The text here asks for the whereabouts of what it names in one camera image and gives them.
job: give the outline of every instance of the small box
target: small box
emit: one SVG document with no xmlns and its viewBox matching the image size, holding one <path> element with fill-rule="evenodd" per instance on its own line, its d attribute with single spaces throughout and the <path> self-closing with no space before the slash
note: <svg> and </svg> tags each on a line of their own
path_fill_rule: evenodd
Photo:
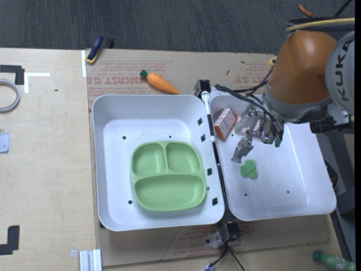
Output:
<svg viewBox="0 0 361 271">
<path fill-rule="evenodd" d="M 225 140 L 237 122 L 237 117 L 229 107 L 226 107 L 214 123 L 214 130 L 217 137 Z"/>
</svg>

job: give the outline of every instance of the toy carrot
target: toy carrot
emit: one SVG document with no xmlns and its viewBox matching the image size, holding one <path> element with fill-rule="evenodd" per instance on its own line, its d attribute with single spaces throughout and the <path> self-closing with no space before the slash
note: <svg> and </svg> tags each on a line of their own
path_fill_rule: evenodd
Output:
<svg viewBox="0 0 361 271">
<path fill-rule="evenodd" d="M 163 77 L 152 72 L 147 73 L 144 69 L 140 72 L 140 76 L 146 77 L 149 84 L 153 85 L 155 88 L 163 90 L 167 93 L 179 94 L 179 91 L 171 86 Z"/>
</svg>

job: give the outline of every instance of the blue and yellow clamp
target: blue and yellow clamp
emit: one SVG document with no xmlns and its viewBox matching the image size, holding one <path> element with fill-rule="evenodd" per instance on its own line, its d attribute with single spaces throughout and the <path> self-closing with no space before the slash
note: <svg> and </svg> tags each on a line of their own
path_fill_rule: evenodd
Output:
<svg viewBox="0 0 361 271">
<path fill-rule="evenodd" d="M 94 42 L 93 47 L 91 48 L 91 50 L 89 51 L 89 53 L 85 57 L 86 63 L 94 64 L 94 62 L 96 61 L 96 59 L 98 57 L 98 50 L 100 48 L 100 45 L 103 43 L 103 40 L 104 40 L 103 35 L 99 35 L 97 37 L 97 39 Z"/>
</svg>

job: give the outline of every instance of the yellow cable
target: yellow cable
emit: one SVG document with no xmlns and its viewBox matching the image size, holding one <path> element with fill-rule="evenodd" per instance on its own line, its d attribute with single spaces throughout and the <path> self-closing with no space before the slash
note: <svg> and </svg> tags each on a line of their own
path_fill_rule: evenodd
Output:
<svg viewBox="0 0 361 271">
<path fill-rule="evenodd" d="M 331 20 L 321 20 L 321 21 L 314 21 L 309 23 L 298 24 L 295 26 L 290 26 L 286 28 L 286 31 L 293 31 L 313 26 L 320 26 L 320 25 L 330 25 L 330 24 L 342 24 L 342 23 L 355 23 L 355 18 L 339 18 L 339 19 L 331 19 Z"/>
</svg>

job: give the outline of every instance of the cardboard sheet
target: cardboard sheet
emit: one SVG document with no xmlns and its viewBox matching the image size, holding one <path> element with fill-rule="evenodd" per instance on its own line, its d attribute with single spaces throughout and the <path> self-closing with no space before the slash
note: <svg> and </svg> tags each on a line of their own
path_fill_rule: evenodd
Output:
<svg viewBox="0 0 361 271">
<path fill-rule="evenodd" d="M 217 230 L 214 225 L 119 233 L 100 227 L 91 115 L 94 100 L 104 94 L 163 94 L 140 77 L 142 69 L 161 75 L 181 94 L 191 94 L 198 80 L 210 80 L 212 86 L 245 89 L 262 81 L 270 70 L 268 61 L 273 57 L 267 54 L 102 50 L 97 62 L 87 65 L 96 246 L 103 250 L 104 266 L 207 256 L 218 254 L 219 250 L 204 245 L 205 237 Z M 327 242 L 328 219 L 328 216 L 309 216 L 238 221 L 242 236 L 231 246 L 235 252 L 240 252 Z"/>
</svg>

